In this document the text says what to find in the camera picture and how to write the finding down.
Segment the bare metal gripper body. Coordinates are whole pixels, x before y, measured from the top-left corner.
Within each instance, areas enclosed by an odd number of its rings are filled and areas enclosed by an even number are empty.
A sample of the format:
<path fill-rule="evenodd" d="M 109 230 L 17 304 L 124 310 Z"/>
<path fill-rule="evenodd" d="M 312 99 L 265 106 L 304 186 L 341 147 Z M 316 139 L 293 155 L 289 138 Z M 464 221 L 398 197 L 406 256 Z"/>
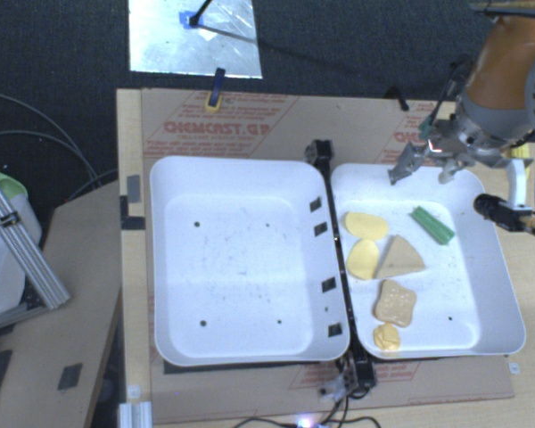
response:
<path fill-rule="evenodd" d="M 470 119 L 427 119 L 421 124 L 421 138 L 426 157 L 453 169 L 476 163 L 501 168 L 502 152 L 514 142 L 513 138 L 492 135 Z"/>

